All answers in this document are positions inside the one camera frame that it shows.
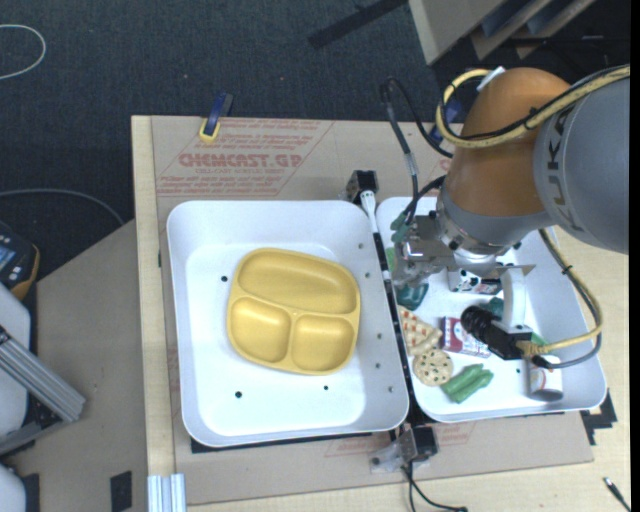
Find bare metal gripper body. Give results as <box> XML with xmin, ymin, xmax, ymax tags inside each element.
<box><xmin>393</xmin><ymin>212</ymin><xmax>522</xmax><ymax>277</ymax></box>

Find dark teal toy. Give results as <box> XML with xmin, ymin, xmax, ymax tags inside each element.
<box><xmin>397</xmin><ymin>282</ymin><xmax>430</xmax><ymax>311</ymax></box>

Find black and white milk carton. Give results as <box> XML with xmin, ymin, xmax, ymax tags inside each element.
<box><xmin>447</xmin><ymin>267</ymin><xmax>504</xmax><ymax>296</ymax></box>

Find toy pizza slice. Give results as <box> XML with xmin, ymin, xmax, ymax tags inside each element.
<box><xmin>398</xmin><ymin>305</ymin><xmax>444</xmax><ymax>357</ymax></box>

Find red and white carton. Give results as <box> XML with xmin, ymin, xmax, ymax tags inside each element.
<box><xmin>439</xmin><ymin>316</ymin><xmax>494</xmax><ymax>359</ymax></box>

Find thin black and white rod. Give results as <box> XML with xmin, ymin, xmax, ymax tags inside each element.
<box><xmin>359</xmin><ymin>192</ymin><xmax>416</xmax><ymax>432</ymax></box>

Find toy chocolate chip biscuit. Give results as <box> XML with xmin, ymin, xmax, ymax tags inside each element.
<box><xmin>412</xmin><ymin>348</ymin><xmax>455</xmax><ymax>387</ymax></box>

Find yellow divided plate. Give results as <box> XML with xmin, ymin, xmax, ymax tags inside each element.
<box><xmin>225</xmin><ymin>247</ymin><xmax>362</xmax><ymax>376</ymax></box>

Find green toy bean pods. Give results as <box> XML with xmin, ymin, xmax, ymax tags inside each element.
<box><xmin>440</xmin><ymin>363</ymin><xmax>495</xmax><ymax>404</ymax></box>

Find white plastic tray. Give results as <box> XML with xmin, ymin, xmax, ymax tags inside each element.
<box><xmin>165</xmin><ymin>199</ymin><xmax>410</xmax><ymax>448</ymax></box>
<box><xmin>374</xmin><ymin>196</ymin><xmax>609</xmax><ymax>424</ymax></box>

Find white cup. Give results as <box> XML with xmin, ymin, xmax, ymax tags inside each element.
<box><xmin>522</xmin><ymin>353</ymin><xmax>565</xmax><ymax>402</ymax></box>

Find brown cardboard board red print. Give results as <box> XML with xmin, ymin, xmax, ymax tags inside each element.
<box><xmin>149</xmin><ymin>115</ymin><xmax>596</xmax><ymax>506</ymax></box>

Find black block with thin wires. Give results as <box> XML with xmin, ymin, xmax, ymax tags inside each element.
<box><xmin>369</xmin><ymin>424</ymin><xmax>440</xmax><ymax>474</ymax></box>
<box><xmin>339</xmin><ymin>169</ymin><xmax>379</xmax><ymax>204</ymax></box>

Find black cylinder on white bracket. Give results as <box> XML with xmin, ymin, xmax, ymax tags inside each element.
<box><xmin>459</xmin><ymin>263</ymin><xmax>539</xmax><ymax>361</ymax></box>

